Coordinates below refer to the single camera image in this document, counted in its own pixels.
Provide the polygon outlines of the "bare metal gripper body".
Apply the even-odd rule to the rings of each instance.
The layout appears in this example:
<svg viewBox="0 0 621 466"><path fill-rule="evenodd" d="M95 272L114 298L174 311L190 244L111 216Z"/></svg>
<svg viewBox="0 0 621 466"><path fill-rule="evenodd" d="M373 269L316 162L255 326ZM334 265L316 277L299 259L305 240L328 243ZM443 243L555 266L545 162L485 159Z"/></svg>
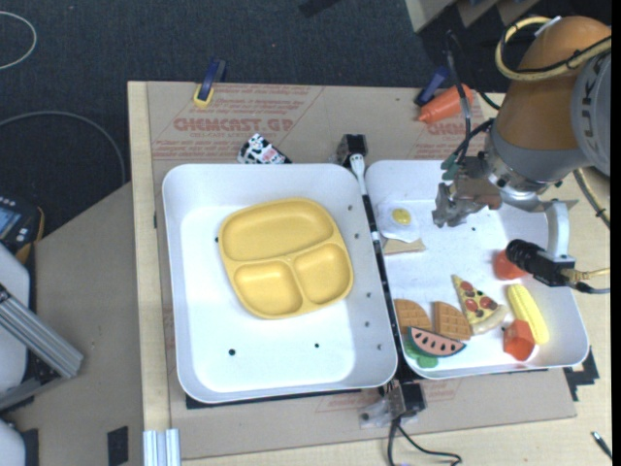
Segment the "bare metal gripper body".
<svg viewBox="0 0 621 466"><path fill-rule="evenodd" d="M540 196L547 184L533 181L500 158L469 156L449 186L449 208L454 211L498 211L504 204L522 211L543 211Z"/></svg>

